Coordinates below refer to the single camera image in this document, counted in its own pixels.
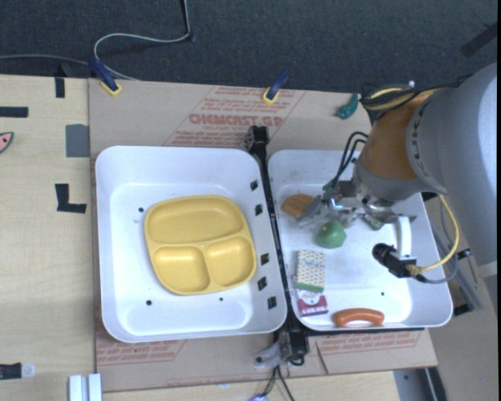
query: green ball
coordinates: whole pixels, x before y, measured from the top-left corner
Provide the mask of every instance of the green ball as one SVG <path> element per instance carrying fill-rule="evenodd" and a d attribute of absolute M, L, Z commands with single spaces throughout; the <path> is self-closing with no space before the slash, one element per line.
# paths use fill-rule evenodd
<path fill-rule="evenodd" d="M 343 245 L 347 234 L 339 221 L 330 220 L 319 228 L 317 243 L 325 248 L 338 248 Z"/>

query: blue clamp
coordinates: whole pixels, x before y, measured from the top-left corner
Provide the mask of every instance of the blue clamp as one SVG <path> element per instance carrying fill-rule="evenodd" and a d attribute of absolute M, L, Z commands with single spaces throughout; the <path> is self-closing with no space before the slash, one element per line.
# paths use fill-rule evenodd
<path fill-rule="evenodd" d="M 340 119 L 349 119 L 357 111 L 357 107 L 358 95 L 353 94 L 349 102 L 338 109 L 336 116 Z"/>
<path fill-rule="evenodd" d="M 100 84 L 104 89 L 106 89 L 106 91 L 108 91 L 108 93 L 113 96 L 117 96 L 121 93 L 123 88 L 115 81 L 114 77 L 104 64 L 95 58 L 89 58 L 87 64 L 95 72 L 97 77 L 102 80 Z"/>
<path fill-rule="evenodd" d="M 264 94 L 262 95 L 262 100 L 264 103 L 271 105 L 274 104 L 276 99 L 278 98 L 279 90 L 284 88 L 288 79 L 290 78 L 290 74 L 287 70 L 282 70 L 281 73 L 275 80 L 272 86 L 266 89 Z"/>

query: yellow plate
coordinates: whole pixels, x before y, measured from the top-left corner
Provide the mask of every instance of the yellow plate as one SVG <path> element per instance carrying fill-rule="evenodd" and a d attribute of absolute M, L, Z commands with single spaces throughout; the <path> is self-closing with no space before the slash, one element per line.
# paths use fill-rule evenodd
<path fill-rule="evenodd" d="M 145 217 L 144 234 L 159 282 L 176 294 L 227 290 L 249 281 L 256 271 L 245 216 L 224 196 L 159 202 Z"/>

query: cardboard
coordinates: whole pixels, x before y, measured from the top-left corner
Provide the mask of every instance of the cardboard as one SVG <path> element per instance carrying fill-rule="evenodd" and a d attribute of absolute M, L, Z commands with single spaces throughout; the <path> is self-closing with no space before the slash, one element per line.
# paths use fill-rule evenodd
<path fill-rule="evenodd" d="M 283 149 L 342 150 L 351 132 L 370 129 L 361 106 L 349 119 L 336 117 L 338 109 L 350 101 L 350 94 L 282 90 L 269 106 L 261 100 L 262 89 L 134 81 L 121 84 L 122 93 L 113 97 L 98 80 L 89 80 L 96 282 L 94 162 L 107 147 L 240 147 L 250 126 L 265 125 L 271 137 L 268 153 L 272 155 Z M 254 355 L 271 345 L 271 334 L 127 344 L 105 332 L 98 314 L 95 335 L 97 372 L 103 375 L 104 391 L 263 380 L 271 374 L 254 364 Z M 343 333 L 311 337 L 309 343 L 311 351 L 304 365 L 290 365 L 285 375 L 324 376 L 437 363 L 428 330 Z"/>

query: orange sausage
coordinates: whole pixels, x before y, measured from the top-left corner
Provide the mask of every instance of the orange sausage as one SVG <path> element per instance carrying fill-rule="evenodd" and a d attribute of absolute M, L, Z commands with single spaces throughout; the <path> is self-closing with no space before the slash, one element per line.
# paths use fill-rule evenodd
<path fill-rule="evenodd" d="M 382 325 L 384 322 L 384 313 L 375 309 L 354 307 L 353 309 L 336 312 L 333 319 L 338 327 L 345 327 L 351 321 L 369 321 L 375 325 Z"/>

